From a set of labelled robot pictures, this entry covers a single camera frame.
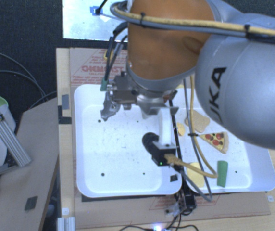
wire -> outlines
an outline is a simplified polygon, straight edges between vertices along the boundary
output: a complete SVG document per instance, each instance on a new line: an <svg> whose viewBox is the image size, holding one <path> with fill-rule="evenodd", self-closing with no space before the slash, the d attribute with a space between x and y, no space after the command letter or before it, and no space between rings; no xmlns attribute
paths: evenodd
<svg viewBox="0 0 275 231"><path fill-rule="evenodd" d="M21 67L24 71L27 72L27 74L32 78L33 81L35 81L37 83L35 77L21 63L17 62L15 59L13 59L10 56L5 55L3 53L0 53L0 56L5 57L6 59L8 59L8 60L14 62L15 64L17 64L19 67Z"/></svg>
<svg viewBox="0 0 275 231"><path fill-rule="evenodd" d="M199 168L192 166L191 164L183 162L181 159L176 157L174 154L165 154L164 157L167 160L168 164L175 164L175 165L178 165L178 166L185 166L185 167L187 167L189 169L192 169L193 171L195 171L195 172L197 172L201 175L207 176L209 178L217 178L218 177L216 172L214 174L210 174L210 173L207 173L205 171L202 171Z"/></svg>
<svg viewBox="0 0 275 231"><path fill-rule="evenodd" d="M119 231L123 231L123 230L125 230L127 228L135 228L135 229L140 229L140 230L145 230L145 231L153 231L153 229L146 229L146 228L142 228L142 227L134 226L134 225L125 226L122 229L120 229Z"/></svg>
<svg viewBox="0 0 275 231"><path fill-rule="evenodd" d="M183 20L183 19L167 19L158 18L135 13L128 13L120 9L125 2L117 2L110 7L111 13L130 23L148 26L153 28L167 30L188 30L205 33L223 34L235 37L245 37L248 33L258 35L275 36L275 30L250 26L247 29L244 25L222 23L206 20Z"/></svg>
<svg viewBox="0 0 275 231"><path fill-rule="evenodd" d="M120 41L120 43L117 43L117 45L115 47L115 50L113 51L113 57L112 57L112 60L111 60L111 64L110 64L109 69L107 71L107 78L110 75L111 69L112 69L112 67L114 65L114 62L115 62L116 58L118 57L120 51L123 49L123 43L124 43L124 41L125 41L126 38L127 38L127 35L122 38L122 40Z"/></svg>
<svg viewBox="0 0 275 231"><path fill-rule="evenodd" d="M109 78L109 74L110 74L110 71L112 69L112 63L110 64L110 60L111 60L111 53L112 53L112 48L115 44L115 40L116 40L116 37L122 32L124 31L126 28L128 27L128 24L127 22L122 22L121 24L118 25L118 27L113 31L113 37L110 37L110 40L109 40L109 46L108 46L108 50L107 50L107 64L106 64L106 69L105 69L105 75L104 75L104 80L105 81L108 81L108 78ZM123 44L124 40L126 39L126 37L124 37L121 41L121 44Z"/></svg>
<svg viewBox="0 0 275 231"><path fill-rule="evenodd" d="M53 92L50 92L50 93L48 93L47 95L41 97L41 98L38 99L35 103L33 103L33 104L29 107L29 109L32 109L32 108L33 108L35 105L37 105L40 101L42 101L43 99L45 99L45 98L47 98L47 97L49 97L49 96L51 96L51 95L53 95L53 94L56 94L56 93L57 93L57 91L53 91Z"/></svg>
<svg viewBox="0 0 275 231"><path fill-rule="evenodd" d="M183 213L181 213L183 216L188 216L188 215L190 215L191 213L192 213L192 211L193 210L189 210L188 212L186 212L186 210L183 212Z"/></svg>
<svg viewBox="0 0 275 231"><path fill-rule="evenodd" d="M208 188L209 191L209 197L207 197L199 188L198 186L189 178L189 176L183 171L183 169L178 171L190 184L191 186L198 192L198 194L205 199L208 202L211 202L213 200L213 195L210 191L210 188Z"/></svg>
<svg viewBox="0 0 275 231"><path fill-rule="evenodd" d="M178 216L175 216L173 221L165 229L170 229L172 227L172 225L176 222Z"/></svg>
<svg viewBox="0 0 275 231"><path fill-rule="evenodd" d="M184 79L184 81L183 81L183 83L184 83L184 91L185 91L185 101L186 101L186 113L187 113L187 118L188 118L188 125L189 125L189 129L190 129L190 133L193 133L193 129L192 129L192 123L191 123L191 116L190 116L190 114L189 114L189 105L188 105L188 92L187 92L187 82L186 82L186 79ZM193 95L191 95L191 105L192 105L192 107L193 107L193 101L194 101L194 80L193 80L193 77L191 77L191 92L193 92L193 93L191 93L191 94L193 94ZM200 168L201 168L201 170L204 170L203 169L203 165L202 165L202 163L201 163L201 160L200 160L200 155L199 155L199 152L201 152L201 150L198 150L197 149L197 146L196 146L196 140L194 140L193 139L193 137L194 136L191 136L191 140L192 140L192 145L193 145L193 149L194 149L194 152L195 152L195 155L196 155L196 157L197 157L197 160L198 160L198 162L199 162L199 165L200 165ZM208 179L204 176L204 180L205 180L205 183L206 183L206 187L207 187L207 190L208 190L208 193L209 193L209 198L207 198L207 197L205 197L205 195L202 195L202 197L206 200L206 201L212 201L212 192L211 192L211 189L210 189L210 186L209 186L209 182L208 182ZM193 184L192 185L195 189L196 189L196 191L200 194L201 193L201 191L200 191L200 189L195 185L195 184Z"/></svg>
<svg viewBox="0 0 275 231"><path fill-rule="evenodd" d="M192 132L194 132L194 122L193 122L193 119L192 119L192 117L193 117L193 102L194 102L194 79L193 79L193 76L190 76L190 82L191 82L191 97L190 97L190 117L191 117L191 119L190 119L190 121L191 121ZM216 171L211 167L211 165L206 160L203 152L200 149L200 145L199 145L199 143L198 143L198 141L196 139L196 136L193 136L193 140L194 140L194 143L195 143L195 145L196 145L196 147L197 147L197 149L198 149L198 151L200 153L200 156L201 156L203 162L205 163L205 165L208 167L208 169L215 176L213 178L217 178L218 174L216 173Z"/></svg>
<svg viewBox="0 0 275 231"><path fill-rule="evenodd" d="M185 228L195 228L196 231L199 231L199 229L195 226L195 225L186 225L186 226L182 226L182 227L171 227L172 229L176 229L175 231L177 231L178 229L185 229Z"/></svg>
<svg viewBox="0 0 275 231"><path fill-rule="evenodd" d="M19 72L11 71L11 70L0 70L0 74L3 74L3 73L5 73L5 74L18 75L18 76L21 76L21 77L23 77L23 78L26 78L27 80L31 81L31 82L39 89L39 91L40 91L42 97L43 97L44 95L46 95L45 92L43 91L43 89L40 87L40 85L39 85L37 82L35 82L33 79L31 79L30 77L28 77L28 76L26 76L26 75L24 75L24 74L21 74L21 73L19 73Z"/></svg>
<svg viewBox="0 0 275 231"><path fill-rule="evenodd" d="M180 227L180 223L181 223L181 214L179 215L179 221L178 221L178 225L177 225L177 227L176 227L176 230L175 230L175 231L177 231L177 230L179 229L179 227Z"/></svg>

cardboard box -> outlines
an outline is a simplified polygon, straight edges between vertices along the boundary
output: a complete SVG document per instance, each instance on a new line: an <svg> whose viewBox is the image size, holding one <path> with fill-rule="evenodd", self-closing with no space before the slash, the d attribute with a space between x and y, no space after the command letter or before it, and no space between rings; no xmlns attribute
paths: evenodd
<svg viewBox="0 0 275 231"><path fill-rule="evenodd" d="M105 49L70 49L71 107L74 174L76 177L74 91L82 84L100 84L105 71ZM110 78L125 69L126 51L115 61ZM173 195L83 202L75 182L75 223L77 229L170 222L165 210L175 203ZM212 202L196 197L197 208L183 220L234 218L269 215L264 192L214 195Z"/></svg>

toy pizza slice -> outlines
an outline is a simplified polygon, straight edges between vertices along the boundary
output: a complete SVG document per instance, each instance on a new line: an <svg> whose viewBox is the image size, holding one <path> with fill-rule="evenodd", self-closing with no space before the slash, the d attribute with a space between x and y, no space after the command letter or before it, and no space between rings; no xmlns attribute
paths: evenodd
<svg viewBox="0 0 275 231"><path fill-rule="evenodd" d="M201 134L199 137L224 154L228 150L227 132Z"/></svg>

wooden table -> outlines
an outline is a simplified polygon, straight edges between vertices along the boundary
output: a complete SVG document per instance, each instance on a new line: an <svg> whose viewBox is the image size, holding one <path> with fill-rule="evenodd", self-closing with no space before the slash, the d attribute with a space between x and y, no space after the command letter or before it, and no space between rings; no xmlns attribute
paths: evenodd
<svg viewBox="0 0 275 231"><path fill-rule="evenodd" d="M57 49L57 83L58 83L58 105L62 105L62 97L70 95L70 69L69 69L69 49ZM62 111L64 117L71 117L71 109ZM60 175L61 175L61 205L62 217L75 216L74 202L74 172L73 172L73 146L72 146L72 126L71 124L60 124ZM270 155L275 167L275 151L270 151ZM275 231L275 189L268 193L273 197L273 202L270 202L271 215L254 216L244 218L223 218L211 220L199 220L183 222L182 226L188 224L196 225L200 231ZM142 227L152 227L152 225L142 225ZM100 228L101 231L117 231L121 227L106 227ZM85 231L98 231L99 229L84 229Z"/></svg>

yellow cable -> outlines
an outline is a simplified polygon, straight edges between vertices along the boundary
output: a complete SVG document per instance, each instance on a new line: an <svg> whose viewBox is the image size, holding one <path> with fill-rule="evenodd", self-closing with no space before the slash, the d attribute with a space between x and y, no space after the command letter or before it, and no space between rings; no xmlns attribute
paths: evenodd
<svg viewBox="0 0 275 231"><path fill-rule="evenodd" d="M190 99L190 121L191 121L191 127L192 127L192 131L194 131L194 123L193 123L193 101L194 101L194 79L193 76L190 76L190 81L191 81L191 99ZM207 173L205 171L200 170L197 167L192 166L191 164L185 163L183 162L181 159L179 159L178 157L176 157L174 154L166 154L164 155L165 159L167 160L168 164L175 164L178 166L185 166L189 169L192 169L193 171L204 175L206 177L210 177L210 178L218 178L218 174L216 173L216 171L210 166L210 164L208 163L208 161L206 160L203 152L200 149L200 145L196 139L196 137L194 136L194 142L196 144L196 147L199 151L200 157L202 158L203 162L205 163L205 165L207 166L207 168L212 172L212 174Z"/></svg>
<svg viewBox="0 0 275 231"><path fill-rule="evenodd" d="M191 82L191 99L190 99L190 117L191 117L191 127L192 127L192 131L194 132L194 123L193 123L193 102L194 102L194 79L193 76L190 76L190 82ZM208 161L206 160L203 152L200 149L200 145L196 139L196 136L193 137L194 142L196 144L196 147L200 153L200 157L202 158L203 162L205 163L205 165L207 166L207 168L213 173L213 178L218 178L218 174L216 173L216 171L211 167L211 165L208 163Z"/></svg>
<svg viewBox="0 0 275 231"><path fill-rule="evenodd" d="M236 32L244 32L244 33L248 32L253 34L275 36L275 30L273 29L260 28L255 26L250 26L248 29L246 29L244 25L225 23L225 22L222 23L217 21L207 21L207 20L168 19L168 18L159 18L159 17L147 16L147 15L142 17L140 14L128 13L128 12L122 11L117 8L117 5L115 5L113 9L118 14L131 19L135 19L135 20L143 19L143 21L154 22L159 24L168 24L168 25L174 25L174 26L208 27L208 28L216 28L216 29L236 31Z"/></svg>

